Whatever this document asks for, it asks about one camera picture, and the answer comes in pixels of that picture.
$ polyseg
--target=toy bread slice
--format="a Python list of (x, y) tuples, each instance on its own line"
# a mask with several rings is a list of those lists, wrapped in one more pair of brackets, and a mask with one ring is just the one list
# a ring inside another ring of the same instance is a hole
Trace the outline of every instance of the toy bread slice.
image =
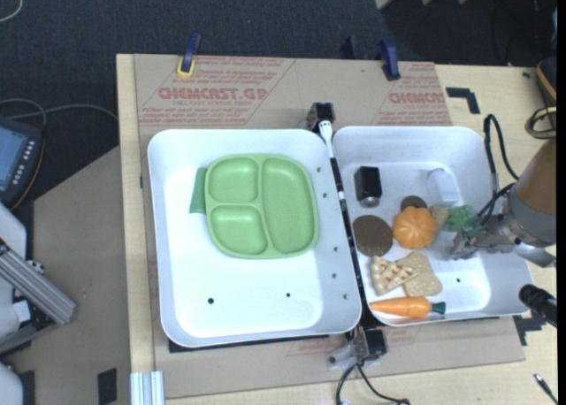
[(370, 269), (371, 281), (378, 295), (386, 294), (418, 274), (411, 267), (396, 262), (388, 262), (377, 256), (371, 259)]
[(418, 270), (418, 276), (403, 284), (407, 296), (434, 296), (442, 292), (442, 283), (432, 271), (428, 257), (420, 251), (413, 251), (404, 259), (397, 261), (404, 267)]

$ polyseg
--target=wooden table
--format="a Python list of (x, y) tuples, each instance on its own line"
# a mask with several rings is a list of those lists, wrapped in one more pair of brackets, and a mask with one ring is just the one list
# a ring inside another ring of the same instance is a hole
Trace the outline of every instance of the wooden table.
[[(480, 115), (472, 115), (463, 99), (447, 98), (450, 117), (455, 126), (467, 126), (482, 134), (485, 115), (499, 120), (505, 136), (510, 163), (522, 171), (541, 145), (524, 130), (525, 120), (542, 106), (535, 84), (534, 70), (511, 67), (438, 65), (443, 88), (470, 88), (476, 95)], [(133, 372), (151, 372), (155, 367), (152, 326), (149, 309), (148, 268), (145, 246), (141, 162), (135, 101), (134, 56), (117, 57), (120, 150), (124, 195), (126, 269), (130, 355)], [(494, 148), (501, 184), (512, 179)], [(556, 293), (555, 269), (530, 266), (534, 283)], [(533, 374), (540, 374), (557, 394), (557, 331), (544, 325), (542, 331), (529, 332), (524, 347), (525, 362), (433, 371), (418, 374), (375, 378), (383, 394), (408, 397), (411, 403), (551, 403), (536, 384)], [(290, 386), (243, 393), (207, 395), (169, 400), (181, 404), (287, 404), (333, 403), (334, 383)], [(349, 381), (342, 398), (356, 405), (379, 403), (362, 380)]]

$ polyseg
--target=dark floor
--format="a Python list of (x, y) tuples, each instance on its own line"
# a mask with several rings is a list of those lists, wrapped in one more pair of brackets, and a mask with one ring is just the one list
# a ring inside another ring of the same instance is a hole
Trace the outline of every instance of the dark floor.
[[(18, 0), (0, 0), (0, 19)], [(534, 66), (552, 53), (557, 0), (24, 0), (0, 22), (0, 101), (44, 108), (92, 104), (116, 111), (117, 53), (180, 54), (199, 32), (211, 55), (337, 58), (353, 35), (373, 59), (390, 37), (401, 60)], [(7, 116), (31, 111), (0, 104)], [(39, 119), (31, 118), (28, 123)], [(28, 200), (42, 195), (119, 141), (114, 119), (75, 109), (49, 115), (42, 169)]]

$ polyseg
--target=white cable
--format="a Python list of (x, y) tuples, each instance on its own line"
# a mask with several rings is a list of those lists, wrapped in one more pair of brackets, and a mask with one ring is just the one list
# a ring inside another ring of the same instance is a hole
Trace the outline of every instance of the white cable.
[(8, 15), (7, 17), (4, 17), (3, 19), (0, 19), (0, 23), (4, 22), (4, 21), (8, 21), (9, 19), (13, 19), (16, 15), (19, 14), (19, 11), (21, 11), (22, 6), (24, 5), (24, 0), (19, 0), (19, 6), (18, 9), (16, 9), (13, 13), (11, 13), (10, 15)]

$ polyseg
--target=cardboard sheet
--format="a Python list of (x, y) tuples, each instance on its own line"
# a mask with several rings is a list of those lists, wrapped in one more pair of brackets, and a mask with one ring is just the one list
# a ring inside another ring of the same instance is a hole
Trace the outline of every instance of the cardboard sheet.
[[(149, 286), (156, 368), (168, 398), (337, 379), (328, 354), (344, 335), (170, 353), (159, 320), (155, 233), (147, 147), (167, 128), (299, 128), (315, 102), (333, 103), (337, 130), (352, 125), (446, 126), (450, 117), (432, 63), (399, 63), (388, 81), (379, 61), (196, 57), (180, 80), (177, 56), (134, 55)], [(390, 351), (370, 375), (524, 359), (510, 317), (386, 328)]]

